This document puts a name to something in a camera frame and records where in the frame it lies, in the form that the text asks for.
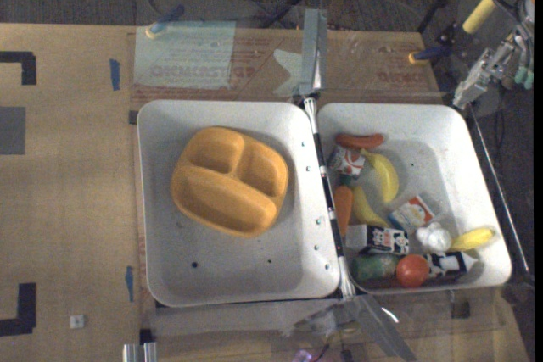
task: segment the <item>carrot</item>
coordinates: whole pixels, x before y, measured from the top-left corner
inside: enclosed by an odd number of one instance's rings
[[[350,214],[353,209],[353,192],[347,186],[338,186],[333,192],[333,203],[336,207],[336,219],[339,225],[339,234],[345,237],[349,225]]]
[[[380,133],[376,133],[370,136],[352,136],[344,133],[336,136],[336,143],[344,148],[352,149],[369,149],[375,148],[383,144],[384,136]]]

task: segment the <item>white plastic tray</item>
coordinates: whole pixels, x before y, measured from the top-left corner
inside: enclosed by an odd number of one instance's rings
[[[257,238],[201,225],[171,200],[171,174],[182,150],[198,130],[213,125],[252,136],[287,161],[281,213]],[[148,286],[156,300],[185,307],[323,298],[335,291],[339,262],[305,112],[288,103],[157,100],[140,110],[137,128]]]
[[[438,215],[436,219],[454,237],[480,226],[497,231],[492,243],[477,249],[479,263],[460,281],[446,287],[421,287],[410,292],[491,287],[509,279],[512,264],[507,246],[466,123],[454,109],[437,105],[333,103],[320,110],[317,122],[325,158],[333,151],[338,133],[385,135],[386,142],[378,152],[389,157],[398,171],[398,197],[385,206],[380,199],[377,176],[371,169],[365,168],[365,176],[357,181],[378,214],[385,217],[421,194]],[[330,171],[330,176],[334,182],[336,175]],[[410,243],[417,249],[415,237],[410,237]]]

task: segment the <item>toy banana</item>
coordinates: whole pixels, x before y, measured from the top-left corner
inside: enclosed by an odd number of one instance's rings
[[[464,252],[478,248],[490,241],[495,231],[490,228],[478,228],[462,234],[452,241],[449,252]]]
[[[355,212],[355,217],[362,224],[380,226],[381,228],[390,227],[386,220],[379,217],[372,210],[372,206],[367,201],[366,194],[360,186],[353,187],[353,211]]]
[[[400,182],[398,181],[398,174],[396,169],[390,163],[390,160],[384,157],[382,154],[370,153],[365,149],[361,149],[361,154],[366,157],[370,162],[370,165],[377,171],[379,179],[381,180],[381,193],[383,195],[383,201],[389,203],[398,194],[400,190]]]

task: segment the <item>orange divided plate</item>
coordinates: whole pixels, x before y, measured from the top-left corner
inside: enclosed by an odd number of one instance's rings
[[[193,136],[170,185],[182,213],[238,237],[255,237],[272,227],[287,186],[288,166],[277,151],[223,127]]]

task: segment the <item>gray square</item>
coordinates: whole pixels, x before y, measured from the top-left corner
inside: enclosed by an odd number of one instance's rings
[[[26,108],[0,107],[0,155],[25,153]]]

